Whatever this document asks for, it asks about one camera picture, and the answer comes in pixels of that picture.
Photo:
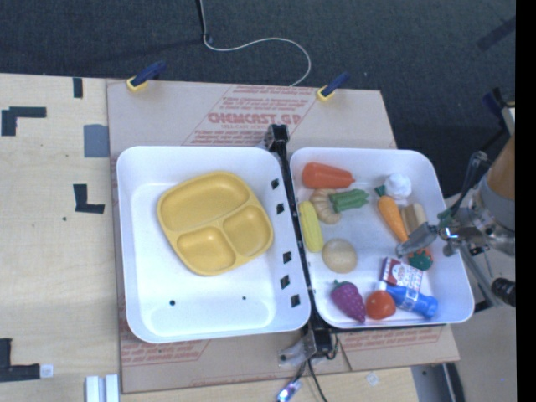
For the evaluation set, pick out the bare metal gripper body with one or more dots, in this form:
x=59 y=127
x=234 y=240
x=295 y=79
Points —
x=477 y=226

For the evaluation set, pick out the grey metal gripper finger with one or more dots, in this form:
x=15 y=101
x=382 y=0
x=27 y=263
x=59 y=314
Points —
x=419 y=238

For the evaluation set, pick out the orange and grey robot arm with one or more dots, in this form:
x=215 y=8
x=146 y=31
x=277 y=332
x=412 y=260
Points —
x=501 y=174

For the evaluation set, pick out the sausage in bread bun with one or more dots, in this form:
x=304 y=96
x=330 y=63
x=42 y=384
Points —
x=413 y=217

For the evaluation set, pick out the green and orange toy fruit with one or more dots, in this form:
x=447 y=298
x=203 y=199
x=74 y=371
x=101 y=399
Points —
x=422 y=260

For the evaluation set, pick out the orange carrot green top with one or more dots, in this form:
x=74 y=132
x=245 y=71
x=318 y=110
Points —
x=391 y=216

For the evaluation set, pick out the red and white carton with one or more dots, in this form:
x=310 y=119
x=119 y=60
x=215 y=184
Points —
x=401 y=272

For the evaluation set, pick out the white plastic tray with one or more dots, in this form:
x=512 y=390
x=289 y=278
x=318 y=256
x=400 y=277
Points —
x=368 y=245
x=201 y=308

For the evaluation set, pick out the white garlic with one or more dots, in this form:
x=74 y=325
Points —
x=398 y=186

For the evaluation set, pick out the blue bottle white cap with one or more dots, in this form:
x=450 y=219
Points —
x=412 y=300

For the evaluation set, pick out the orange tomato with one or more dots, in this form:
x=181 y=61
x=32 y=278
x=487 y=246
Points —
x=379 y=305

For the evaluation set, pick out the green okra bundle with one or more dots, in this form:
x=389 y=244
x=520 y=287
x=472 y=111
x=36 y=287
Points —
x=349 y=200

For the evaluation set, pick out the beige potato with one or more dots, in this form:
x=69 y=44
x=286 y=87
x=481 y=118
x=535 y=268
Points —
x=339 y=256

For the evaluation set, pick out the purple grapes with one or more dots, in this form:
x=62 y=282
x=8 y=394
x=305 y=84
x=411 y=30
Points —
x=347 y=302

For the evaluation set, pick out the tan croissant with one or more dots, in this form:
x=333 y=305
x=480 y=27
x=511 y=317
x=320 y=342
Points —
x=324 y=209

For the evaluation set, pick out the yellow corn cob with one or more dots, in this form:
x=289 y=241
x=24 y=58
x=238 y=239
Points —
x=310 y=226

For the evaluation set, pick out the plain orange carrot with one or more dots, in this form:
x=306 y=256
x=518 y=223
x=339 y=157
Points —
x=324 y=176

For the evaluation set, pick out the thin black rod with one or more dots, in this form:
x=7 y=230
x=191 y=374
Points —
x=293 y=207

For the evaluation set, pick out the yellow divided plate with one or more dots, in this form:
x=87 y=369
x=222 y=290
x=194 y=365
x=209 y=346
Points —
x=209 y=220

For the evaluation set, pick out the brown cardboard board red print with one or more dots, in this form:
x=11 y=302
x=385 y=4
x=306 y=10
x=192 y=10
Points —
x=167 y=115

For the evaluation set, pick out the black cylinder on white bracket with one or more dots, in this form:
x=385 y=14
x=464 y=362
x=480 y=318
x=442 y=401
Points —
x=504 y=291

